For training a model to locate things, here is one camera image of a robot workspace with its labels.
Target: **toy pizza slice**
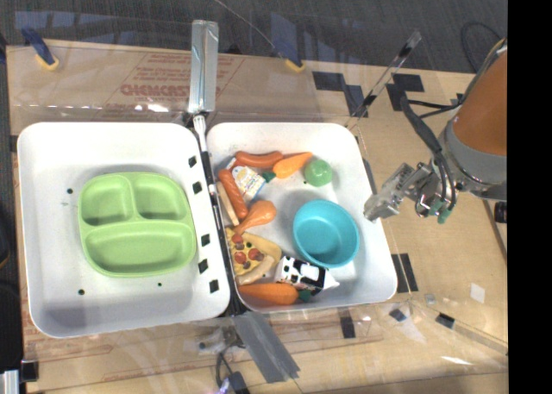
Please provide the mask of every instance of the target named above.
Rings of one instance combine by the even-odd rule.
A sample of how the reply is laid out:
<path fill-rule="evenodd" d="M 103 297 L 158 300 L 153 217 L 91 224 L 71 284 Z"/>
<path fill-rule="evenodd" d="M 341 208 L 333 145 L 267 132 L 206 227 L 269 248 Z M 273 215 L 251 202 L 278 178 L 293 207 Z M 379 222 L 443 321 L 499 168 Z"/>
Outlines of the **toy pizza slice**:
<path fill-rule="evenodd" d="M 235 282 L 238 285 L 252 284 L 275 267 L 282 257 L 282 250 L 274 242 L 258 235 L 239 235 L 226 228 Z"/>

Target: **gray carpet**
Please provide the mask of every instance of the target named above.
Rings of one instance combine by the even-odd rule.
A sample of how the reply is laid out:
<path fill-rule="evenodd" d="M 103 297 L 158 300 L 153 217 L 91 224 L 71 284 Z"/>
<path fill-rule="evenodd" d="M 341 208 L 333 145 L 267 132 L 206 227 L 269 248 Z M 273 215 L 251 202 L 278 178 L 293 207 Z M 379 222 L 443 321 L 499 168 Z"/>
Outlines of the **gray carpet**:
<path fill-rule="evenodd" d="M 301 59 L 387 66 L 414 30 L 407 67 L 474 72 L 507 35 L 508 0 L 0 0 L 0 33 L 22 26 L 45 38 L 189 49 L 194 19 L 219 23 L 222 52 L 272 56 L 285 43 Z M 0 216 L 12 246 L 0 270 L 0 372 L 21 358 L 14 201 L 5 71 L 0 72 Z"/>

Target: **cow print carton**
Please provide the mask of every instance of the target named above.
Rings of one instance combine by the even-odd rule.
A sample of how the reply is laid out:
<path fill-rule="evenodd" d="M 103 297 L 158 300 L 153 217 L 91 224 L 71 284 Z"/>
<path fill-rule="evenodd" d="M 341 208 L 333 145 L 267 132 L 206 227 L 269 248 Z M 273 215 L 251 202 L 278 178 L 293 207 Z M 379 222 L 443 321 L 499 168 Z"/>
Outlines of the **cow print carton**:
<path fill-rule="evenodd" d="M 312 296 L 339 285 L 327 268 L 291 256 L 284 256 L 280 260 L 274 272 L 274 281 L 292 284 L 299 291 L 310 291 Z"/>

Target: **teal bowl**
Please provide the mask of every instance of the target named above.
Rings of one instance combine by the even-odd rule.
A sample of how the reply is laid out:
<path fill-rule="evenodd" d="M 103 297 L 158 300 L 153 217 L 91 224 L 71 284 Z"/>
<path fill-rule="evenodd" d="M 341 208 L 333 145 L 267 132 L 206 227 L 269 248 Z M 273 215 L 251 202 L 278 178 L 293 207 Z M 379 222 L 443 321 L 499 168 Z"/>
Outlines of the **teal bowl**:
<path fill-rule="evenodd" d="M 345 266 L 359 251 L 359 229 L 339 204 L 315 199 L 293 219 L 293 241 L 307 262 L 324 268 Z"/>

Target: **green divided tray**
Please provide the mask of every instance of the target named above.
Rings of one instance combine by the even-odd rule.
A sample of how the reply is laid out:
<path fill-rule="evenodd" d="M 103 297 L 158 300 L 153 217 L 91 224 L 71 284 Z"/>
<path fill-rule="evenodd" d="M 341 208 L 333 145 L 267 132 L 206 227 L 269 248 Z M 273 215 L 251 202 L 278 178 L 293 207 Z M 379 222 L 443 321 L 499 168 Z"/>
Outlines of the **green divided tray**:
<path fill-rule="evenodd" d="M 112 277 L 172 272 L 196 253 L 196 231 L 183 189 L 165 175 L 106 173 L 78 198 L 78 227 L 91 266 Z"/>

